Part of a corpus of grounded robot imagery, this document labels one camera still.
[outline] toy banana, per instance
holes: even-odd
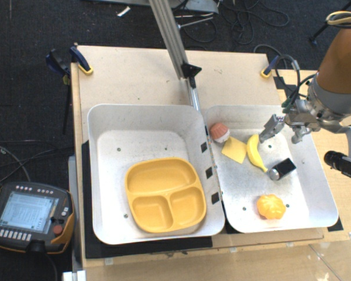
[[[257,151],[258,144],[259,144],[259,135],[258,134],[252,135],[247,142],[247,154],[251,163],[254,166],[261,168],[265,173],[266,171],[268,171],[268,169],[264,166],[263,160],[261,159],[261,156]]]

